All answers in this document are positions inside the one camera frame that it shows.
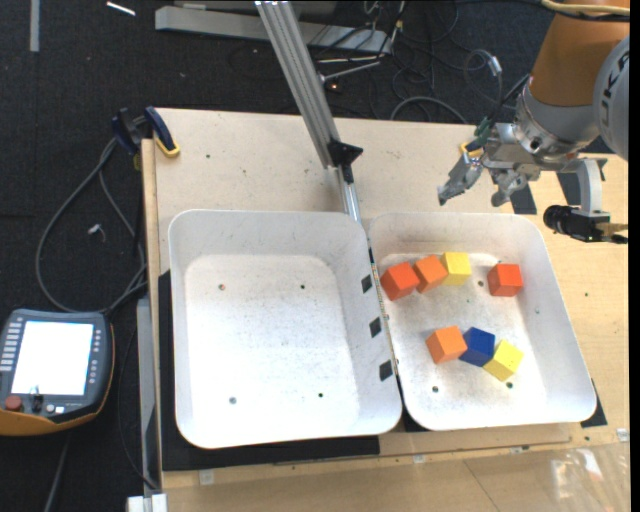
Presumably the pale wood board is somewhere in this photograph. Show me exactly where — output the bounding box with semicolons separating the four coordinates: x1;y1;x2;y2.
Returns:
152;107;630;475

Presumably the white plastic tray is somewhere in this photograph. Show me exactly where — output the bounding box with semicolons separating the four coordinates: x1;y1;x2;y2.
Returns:
167;208;404;450
367;211;599;433

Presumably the black cylinder on white bracket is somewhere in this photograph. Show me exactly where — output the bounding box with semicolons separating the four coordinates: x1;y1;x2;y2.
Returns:
543;157;614;243

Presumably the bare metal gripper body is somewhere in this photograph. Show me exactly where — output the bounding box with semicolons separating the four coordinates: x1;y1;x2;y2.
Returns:
480;121;577;184

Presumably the dark orange cube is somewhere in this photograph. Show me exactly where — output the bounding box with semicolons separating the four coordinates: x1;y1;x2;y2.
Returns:
379;261;422;302
486;262;525;298

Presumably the yellow cube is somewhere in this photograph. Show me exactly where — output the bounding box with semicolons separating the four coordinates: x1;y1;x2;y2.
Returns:
482;339;526;383
440;251;473;287

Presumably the blue cube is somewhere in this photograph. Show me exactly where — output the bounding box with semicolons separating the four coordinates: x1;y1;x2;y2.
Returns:
458;327;497;368

